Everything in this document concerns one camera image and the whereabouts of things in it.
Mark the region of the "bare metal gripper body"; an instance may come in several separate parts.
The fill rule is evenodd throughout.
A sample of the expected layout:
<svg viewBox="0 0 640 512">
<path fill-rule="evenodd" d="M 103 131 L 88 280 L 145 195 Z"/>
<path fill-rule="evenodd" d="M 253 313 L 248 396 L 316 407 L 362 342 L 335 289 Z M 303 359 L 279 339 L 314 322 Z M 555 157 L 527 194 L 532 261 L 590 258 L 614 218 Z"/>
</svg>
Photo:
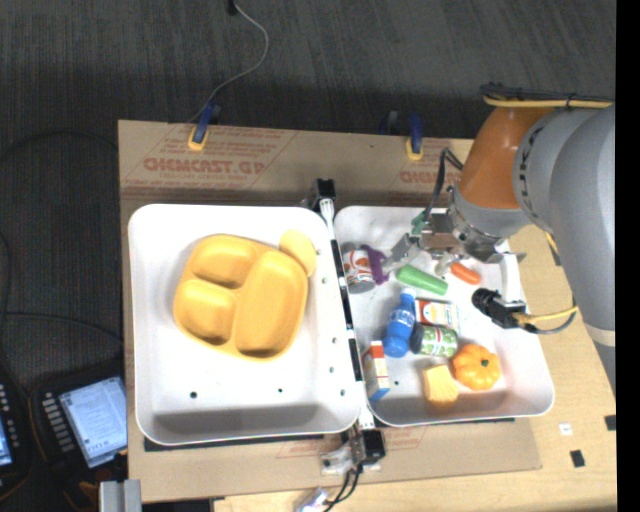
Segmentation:
<svg viewBox="0 0 640 512">
<path fill-rule="evenodd" d="M 458 259 L 501 261 L 497 250 L 501 238 L 488 235 L 469 224 L 455 209 L 432 211 L 422 231 L 420 246 L 430 253 L 442 253 Z"/>
</svg>

